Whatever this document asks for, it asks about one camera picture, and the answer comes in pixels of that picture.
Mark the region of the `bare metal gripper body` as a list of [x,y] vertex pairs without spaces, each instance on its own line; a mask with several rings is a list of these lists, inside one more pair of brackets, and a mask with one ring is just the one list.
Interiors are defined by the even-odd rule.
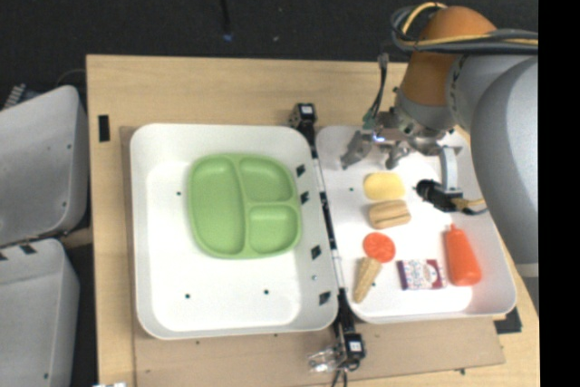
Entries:
[[382,149],[439,155],[443,149],[441,140],[448,132],[448,112],[370,111],[369,128],[371,141]]

